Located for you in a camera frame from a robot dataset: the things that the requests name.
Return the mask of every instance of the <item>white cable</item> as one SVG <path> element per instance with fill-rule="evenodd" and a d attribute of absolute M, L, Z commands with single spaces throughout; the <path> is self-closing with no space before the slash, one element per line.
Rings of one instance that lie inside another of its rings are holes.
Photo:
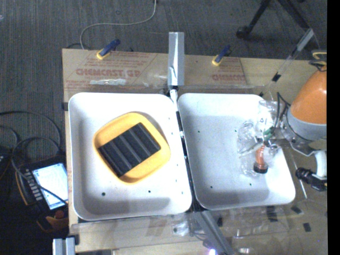
<path fill-rule="evenodd" d="M 140 21 L 140 22 L 135 22 L 135 23 L 95 23 L 95 24 L 91 24 L 91 25 L 85 27 L 85 28 L 82 30 L 82 32 L 80 33 L 80 37 L 79 37 L 79 41 L 80 41 L 80 46 L 81 46 L 81 48 L 84 49 L 84 45 L 83 45 L 83 43 L 82 43 L 82 36 L 83 36 L 84 32 L 85 32 L 86 30 L 88 30 L 89 28 L 95 27 L 95 26 L 133 26 L 133 25 L 135 25 L 135 24 L 145 23 L 145 22 L 151 20 L 152 17 L 154 17 L 154 15 L 155 15 L 157 0 L 154 0 L 154 4 L 155 4 L 155 5 L 154 5 L 154 11 L 153 11 L 152 15 L 151 15 L 149 18 L 147 18 L 146 20 L 143 20 L 143 21 Z"/>

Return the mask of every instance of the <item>chair caster wheel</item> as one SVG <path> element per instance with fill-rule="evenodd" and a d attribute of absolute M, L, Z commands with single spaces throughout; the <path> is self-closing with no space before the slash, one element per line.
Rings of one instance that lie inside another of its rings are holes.
<path fill-rule="evenodd" d="M 250 29 L 247 26 L 243 26 L 240 27 L 237 32 L 236 32 L 236 36 L 239 39 L 244 39 L 245 37 L 247 37 L 250 33 Z"/>

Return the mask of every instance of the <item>tablet screen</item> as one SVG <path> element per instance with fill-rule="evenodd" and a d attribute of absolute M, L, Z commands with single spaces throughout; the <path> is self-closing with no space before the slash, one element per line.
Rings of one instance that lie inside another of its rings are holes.
<path fill-rule="evenodd" d="M 37 183 L 45 189 L 67 201 L 67 172 L 62 163 L 33 170 Z M 51 210 L 63 206 L 64 203 L 49 192 L 42 190 L 45 200 Z"/>

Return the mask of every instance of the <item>wire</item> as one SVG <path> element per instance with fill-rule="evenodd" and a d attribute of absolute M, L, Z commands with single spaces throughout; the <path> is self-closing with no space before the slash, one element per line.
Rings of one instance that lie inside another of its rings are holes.
<path fill-rule="evenodd" d="M 15 171 L 21 176 L 23 177 L 25 180 L 28 181 L 28 183 L 32 183 L 34 184 L 35 186 L 37 186 L 38 188 L 50 193 L 51 195 L 53 195 L 55 198 L 57 198 L 58 200 L 60 200 L 62 203 L 64 203 L 65 205 L 67 205 L 67 202 L 60 198 L 59 196 L 57 196 L 55 193 L 49 191 L 48 189 L 42 187 L 40 184 L 36 183 L 35 181 L 33 180 L 30 180 L 29 178 L 27 178 L 16 166 L 15 162 L 14 162 L 14 156 L 15 156 L 15 151 L 18 149 L 19 146 L 21 146 L 24 142 L 28 142 L 28 141 L 31 141 L 31 140 L 36 140 L 36 139 L 43 139 L 43 140 L 46 140 L 46 141 L 50 141 L 51 143 L 53 143 L 56 148 L 59 150 L 59 146 L 55 143 L 55 141 L 53 141 L 52 139 L 50 138 L 45 138 L 45 137 L 29 137 L 25 140 L 22 140 L 21 142 L 19 142 L 13 149 L 13 152 L 12 152 L 12 156 L 11 156 L 11 164 L 13 166 L 13 168 L 15 169 Z"/>
<path fill-rule="evenodd" d="M 11 176 L 12 174 L 11 173 L 7 173 L 5 176 L 6 176 L 6 178 L 5 179 L 7 179 L 7 194 L 5 195 L 5 199 L 3 199 L 2 201 L 1 201 L 1 206 L 0 206 L 0 211 L 1 210 L 4 210 L 5 209 L 5 205 L 7 204 L 7 202 L 8 202 L 8 200 L 9 200 L 9 198 L 10 198 L 10 195 L 11 195 L 11 191 L 12 191 L 12 183 L 13 183 L 13 177 Z"/>
<path fill-rule="evenodd" d="M 315 66 L 320 72 L 327 71 L 327 50 L 313 50 L 313 60 L 309 61 L 310 65 Z"/>
<path fill-rule="evenodd" d="M 141 23 L 145 23 L 145 22 L 148 22 L 149 20 L 152 19 L 152 17 L 154 17 L 155 15 L 155 12 L 156 12 L 156 4 L 157 4 L 157 0 L 154 0 L 154 11 L 152 13 L 152 15 L 147 18 L 146 20 L 143 20 L 143 21 L 140 21 L 140 22 L 133 22 L 133 23 L 95 23 L 95 24 L 91 24 L 87 27 L 85 27 L 81 33 L 80 33 L 80 37 L 79 37 L 79 42 L 80 42 L 80 46 L 82 49 L 84 49 L 84 44 L 82 43 L 82 36 L 84 34 L 84 32 L 86 30 L 88 30 L 89 28 L 91 27 L 95 27 L 95 26 L 133 26 L 133 25 L 136 25 L 136 24 L 141 24 Z"/>
<path fill-rule="evenodd" d="M 274 129 L 277 128 L 278 122 L 282 119 L 282 116 L 287 111 L 287 108 L 291 105 L 281 96 L 279 92 L 277 92 L 276 95 L 277 95 L 277 111 L 276 111 L 275 123 L 273 125 Z M 280 113 L 280 99 L 285 103 L 284 109 L 281 113 Z"/>
<path fill-rule="evenodd" d="M 58 126 L 56 125 L 56 123 L 54 121 L 52 121 L 49 117 L 47 117 L 46 115 L 44 114 L 40 114 L 40 113 L 35 113 L 35 112 L 29 112 L 29 111 L 26 111 L 26 110 L 9 110 L 9 111 L 6 111 L 6 112 L 0 112 L 0 116 L 3 116 L 3 115 L 7 115 L 7 114 L 13 114 L 13 113 L 26 113 L 26 114 L 32 114 L 32 115 L 38 115 L 38 116 L 41 116 L 43 118 L 45 118 L 47 121 L 49 121 L 50 123 L 52 123 L 52 125 L 54 126 L 57 134 L 58 134 L 58 147 L 61 146 L 61 132 L 60 132 L 60 129 L 58 128 Z"/>
<path fill-rule="evenodd" d="M 7 164 L 7 166 L 6 166 L 5 169 L 4 169 L 4 172 L 2 173 L 2 175 L 0 175 L 0 181 L 2 180 L 2 178 L 4 177 L 4 175 L 6 174 L 6 171 L 7 171 L 7 169 L 9 168 L 9 166 L 10 166 L 10 163 Z"/>
<path fill-rule="evenodd" d="M 66 49 L 70 49 L 72 48 L 73 46 L 77 46 L 77 45 L 80 45 L 79 42 L 76 42 L 75 44 L 70 44 L 69 46 L 66 47 Z M 85 48 L 87 49 L 91 49 L 90 47 L 86 46 L 86 45 L 83 45 Z"/>
<path fill-rule="evenodd" d="M 12 129 L 11 127 L 6 126 L 6 125 L 0 125 L 0 128 L 10 130 L 11 133 L 13 134 L 14 138 L 15 138 L 15 144 L 17 144 L 19 142 L 19 135 L 16 133 L 16 131 L 14 129 Z"/>

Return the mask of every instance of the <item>clear plastic film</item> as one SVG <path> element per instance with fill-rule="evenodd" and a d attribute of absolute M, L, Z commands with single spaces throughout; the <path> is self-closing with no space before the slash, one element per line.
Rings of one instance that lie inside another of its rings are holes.
<path fill-rule="evenodd" d="M 271 137 L 277 118 L 277 102 L 261 100 L 256 120 L 245 121 L 238 129 L 237 153 L 242 174 L 257 177 L 259 173 L 254 170 L 254 164 L 262 165 L 263 169 L 273 165 L 278 149 L 266 147 L 264 141 Z"/>

